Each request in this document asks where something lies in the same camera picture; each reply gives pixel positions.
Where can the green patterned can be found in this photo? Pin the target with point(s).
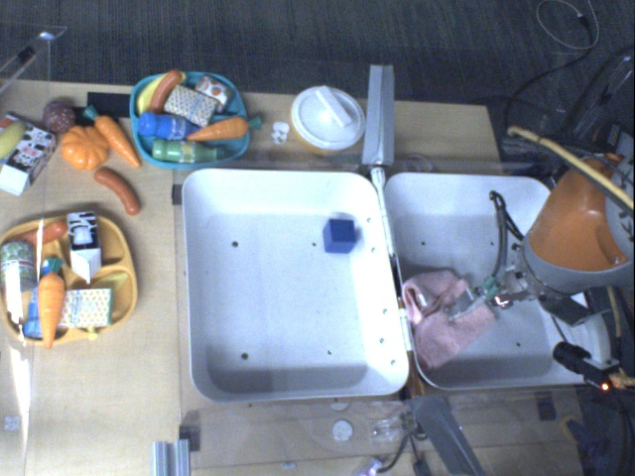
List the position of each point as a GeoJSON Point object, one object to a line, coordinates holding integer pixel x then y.
{"type": "Point", "coordinates": [17, 266]}

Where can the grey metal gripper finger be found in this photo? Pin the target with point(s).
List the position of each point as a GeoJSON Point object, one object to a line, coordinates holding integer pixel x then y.
{"type": "Point", "coordinates": [483, 304]}
{"type": "Point", "coordinates": [462, 307]}

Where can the yellow corn cob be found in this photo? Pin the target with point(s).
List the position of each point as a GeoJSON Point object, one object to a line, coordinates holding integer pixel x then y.
{"type": "Point", "coordinates": [11, 139]}

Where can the black cylinder on white bracket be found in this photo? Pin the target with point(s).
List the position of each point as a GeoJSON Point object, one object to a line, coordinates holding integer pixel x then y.
{"type": "Point", "coordinates": [597, 332]}

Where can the blue divided plate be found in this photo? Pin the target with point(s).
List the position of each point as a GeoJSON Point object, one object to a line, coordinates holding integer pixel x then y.
{"type": "Point", "coordinates": [237, 143]}

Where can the blue cube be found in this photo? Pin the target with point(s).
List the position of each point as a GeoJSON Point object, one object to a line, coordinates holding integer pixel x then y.
{"type": "Point", "coordinates": [340, 236]}

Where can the orange carrot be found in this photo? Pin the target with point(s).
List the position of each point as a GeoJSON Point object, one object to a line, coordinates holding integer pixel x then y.
{"type": "Point", "coordinates": [116, 137]}
{"type": "Point", "coordinates": [220, 129]}
{"type": "Point", "coordinates": [51, 300]}

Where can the clear plastic bottle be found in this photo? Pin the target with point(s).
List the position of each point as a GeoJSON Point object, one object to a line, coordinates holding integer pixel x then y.
{"type": "Point", "coordinates": [389, 428]}

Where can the small white milk carton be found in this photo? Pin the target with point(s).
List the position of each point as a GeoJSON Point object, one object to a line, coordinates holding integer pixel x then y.
{"type": "Point", "coordinates": [85, 248]}

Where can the pink cloth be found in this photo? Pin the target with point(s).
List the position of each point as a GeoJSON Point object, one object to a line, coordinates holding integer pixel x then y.
{"type": "Point", "coordinates": [441, 337]}

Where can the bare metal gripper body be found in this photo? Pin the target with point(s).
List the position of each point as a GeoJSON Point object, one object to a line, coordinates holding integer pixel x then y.
{"type": "Point", "coordinates": [518, 289]}

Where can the yellow divided plate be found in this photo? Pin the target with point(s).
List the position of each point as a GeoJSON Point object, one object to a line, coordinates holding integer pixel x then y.
{"type": "Point", "coordinates": [119, 266]}

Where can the orange sausage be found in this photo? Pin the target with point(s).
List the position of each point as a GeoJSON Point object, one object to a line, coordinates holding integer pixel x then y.
{"type": "Point", "coordinates": [52, 232]}
{"type": "Point", "coordinates": [119, 190]}
{"type": "Point", "coordinates": [165, 88]}

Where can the brown ball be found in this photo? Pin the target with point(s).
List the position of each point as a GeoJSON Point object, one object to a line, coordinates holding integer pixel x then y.
{"type": "Point", "coordinates": [58, 116]}

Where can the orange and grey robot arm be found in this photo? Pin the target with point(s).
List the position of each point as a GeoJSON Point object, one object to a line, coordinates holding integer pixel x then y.
{"type": "Point", "coordinates": [570, 231]}

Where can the cow print milk carton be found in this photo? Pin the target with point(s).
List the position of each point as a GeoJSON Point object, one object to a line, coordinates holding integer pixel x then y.
{"type": "Point", "coordinates": [30, 159]}

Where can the small can with orange print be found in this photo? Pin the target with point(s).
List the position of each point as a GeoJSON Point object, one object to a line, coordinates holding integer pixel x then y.
{"type": "Point", "coordinates": [215, 90]}

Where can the yellow bowl with white lid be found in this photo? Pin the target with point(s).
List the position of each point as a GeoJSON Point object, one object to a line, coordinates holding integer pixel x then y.
{"type": "Point", "coordinates": [327, 117]}

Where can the green bottle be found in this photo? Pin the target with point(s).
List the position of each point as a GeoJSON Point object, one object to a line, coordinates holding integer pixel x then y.
{"type": "Point", "coordinates": [186, 151]}

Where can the blue bottle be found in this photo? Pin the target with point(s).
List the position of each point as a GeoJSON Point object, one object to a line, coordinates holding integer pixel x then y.
{"type": "Point", "coordinates": [166, 125]}
{"type": "Point", "coordinates": [33, 318]}

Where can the white plastic tray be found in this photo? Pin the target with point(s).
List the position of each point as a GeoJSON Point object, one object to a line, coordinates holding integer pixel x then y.
{"type": "Point", "coordinates": [278, 315]}
{"type": "Point", "coordinates": [446, 216]}

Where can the yellow banana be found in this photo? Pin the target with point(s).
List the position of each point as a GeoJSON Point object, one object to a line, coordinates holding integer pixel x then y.
{"type": "Point", "coordinates": [144, 94]}

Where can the patterned white carton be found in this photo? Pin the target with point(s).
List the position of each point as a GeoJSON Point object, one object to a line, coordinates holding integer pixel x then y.
{"type": "Point", "coordinates": [87, 308]}
{"type": "Point", "coordinates": [191, 105]}

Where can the small white object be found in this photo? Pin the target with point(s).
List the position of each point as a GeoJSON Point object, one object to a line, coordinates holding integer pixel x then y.
{"type": "Point", "coordinates": [280, 133]}

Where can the orange pumpkin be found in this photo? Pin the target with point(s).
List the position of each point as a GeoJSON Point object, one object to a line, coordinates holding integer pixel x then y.
{"type": "Point", "coordinates": [84, 148]}

